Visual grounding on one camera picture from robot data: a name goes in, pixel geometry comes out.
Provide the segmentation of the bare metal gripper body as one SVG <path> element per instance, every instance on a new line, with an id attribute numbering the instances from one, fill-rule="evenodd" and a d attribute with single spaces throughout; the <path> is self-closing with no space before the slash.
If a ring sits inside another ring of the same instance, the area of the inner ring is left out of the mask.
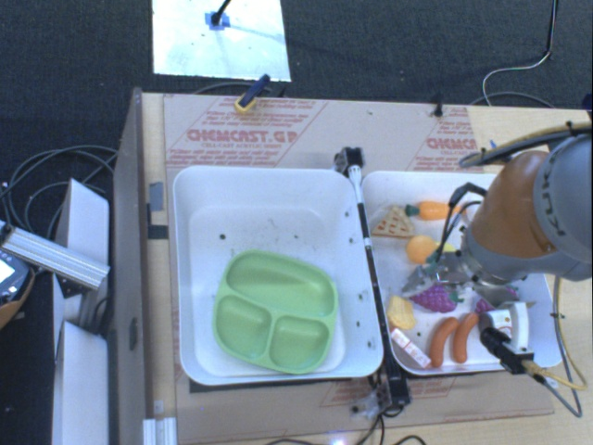
<path id="1" fill-rule="evenodd" d="M 461 251 L 446 252 L 435 262 L 435 280 L 450 291 L 492 287 L 482 265 Z"/>

